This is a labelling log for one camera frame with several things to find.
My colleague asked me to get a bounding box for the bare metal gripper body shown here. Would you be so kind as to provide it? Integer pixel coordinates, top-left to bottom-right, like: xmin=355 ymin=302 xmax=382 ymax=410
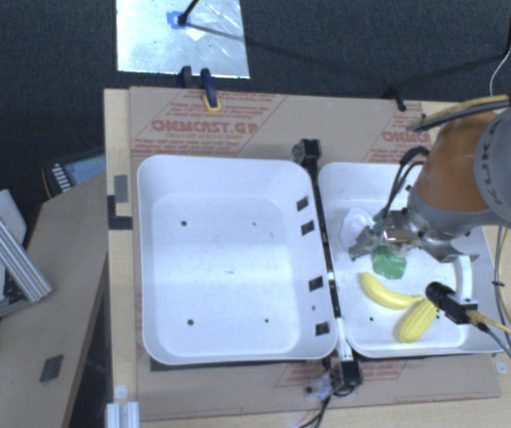
xmin=372 ymin=210 xmax=465 ymax=263

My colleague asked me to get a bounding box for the white plastic tray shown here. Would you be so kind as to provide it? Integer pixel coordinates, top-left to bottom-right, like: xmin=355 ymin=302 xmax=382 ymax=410
xmin=136 ymin=153 xmax=340 ymax=366
xmin=317 ymin=161 xmax=507 ymax=359

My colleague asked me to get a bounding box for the green leafy vegetable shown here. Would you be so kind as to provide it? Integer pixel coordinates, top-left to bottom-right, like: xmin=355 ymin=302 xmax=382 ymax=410
xmin=370 ymin=244 xmax=408 ymax=281

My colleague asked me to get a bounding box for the white crumpled lump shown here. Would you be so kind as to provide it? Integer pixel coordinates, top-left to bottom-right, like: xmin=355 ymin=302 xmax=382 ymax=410
xmin=340 ymin=207 xmax=375 ymax=245

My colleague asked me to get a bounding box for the brown cardboard board red print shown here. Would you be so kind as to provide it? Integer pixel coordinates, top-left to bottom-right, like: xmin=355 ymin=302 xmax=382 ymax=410
xmin=128 ymin=86 xmax=502 ymax=422

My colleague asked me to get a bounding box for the black cylinder on white bracket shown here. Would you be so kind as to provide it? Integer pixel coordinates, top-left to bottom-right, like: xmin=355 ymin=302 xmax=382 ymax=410
xmin=424 ymin=253 xmax=480 ymax=325

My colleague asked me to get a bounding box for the yellow corn cob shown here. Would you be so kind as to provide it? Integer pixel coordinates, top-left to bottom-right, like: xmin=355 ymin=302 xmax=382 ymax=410
xmin=392 ymin=298 xmax=439 ymax=344

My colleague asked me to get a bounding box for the yellow banana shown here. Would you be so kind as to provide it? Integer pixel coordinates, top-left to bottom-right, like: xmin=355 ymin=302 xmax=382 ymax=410
xmin=360 ymin=270 xmax=425 ymax=310

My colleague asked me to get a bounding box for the thin black and white rod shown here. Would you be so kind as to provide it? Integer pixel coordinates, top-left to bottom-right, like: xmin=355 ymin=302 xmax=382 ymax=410
xmin=307 ymin=158 xmax=352 ymax=366

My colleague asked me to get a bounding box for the black block with thin wires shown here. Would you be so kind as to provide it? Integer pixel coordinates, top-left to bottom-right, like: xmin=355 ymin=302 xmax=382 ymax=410
xmin=292 ymin=137 xmax=324 ymax=167
xmin=329 ymin=358 xmax=364 ymax=397

